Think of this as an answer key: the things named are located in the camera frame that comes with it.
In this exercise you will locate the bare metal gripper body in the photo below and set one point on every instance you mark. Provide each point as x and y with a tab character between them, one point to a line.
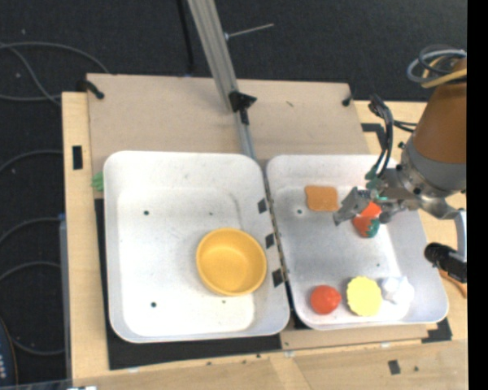
402	193

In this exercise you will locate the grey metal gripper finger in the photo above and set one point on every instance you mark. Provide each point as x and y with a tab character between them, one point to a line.
349	207
388	215

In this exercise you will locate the orange carrot with green top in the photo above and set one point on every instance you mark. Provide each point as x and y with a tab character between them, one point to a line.
362	224

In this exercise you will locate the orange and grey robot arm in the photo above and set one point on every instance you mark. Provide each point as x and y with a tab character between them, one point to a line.
441	128

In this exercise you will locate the brown toast slice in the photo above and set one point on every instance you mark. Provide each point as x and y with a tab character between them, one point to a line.
321	198

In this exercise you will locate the white plastic tray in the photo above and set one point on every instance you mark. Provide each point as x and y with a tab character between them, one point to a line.
329	254
166	258

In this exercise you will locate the white crumpled lump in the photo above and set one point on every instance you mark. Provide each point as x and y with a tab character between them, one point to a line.
397	291

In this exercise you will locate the thin black and white rod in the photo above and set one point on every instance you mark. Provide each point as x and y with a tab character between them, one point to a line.
277	234

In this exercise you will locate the yellow round biscuit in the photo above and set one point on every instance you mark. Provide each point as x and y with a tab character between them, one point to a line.
364	297

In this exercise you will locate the red tomato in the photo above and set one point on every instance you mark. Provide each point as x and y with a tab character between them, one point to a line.
325	300

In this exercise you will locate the yellow bowl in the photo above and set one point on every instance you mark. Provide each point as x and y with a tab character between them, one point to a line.
231	262

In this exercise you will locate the brown cardboard board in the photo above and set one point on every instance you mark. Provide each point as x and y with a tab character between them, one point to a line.
166	116

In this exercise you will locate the black cylinder on white bracket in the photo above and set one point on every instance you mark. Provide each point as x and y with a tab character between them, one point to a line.
445	258

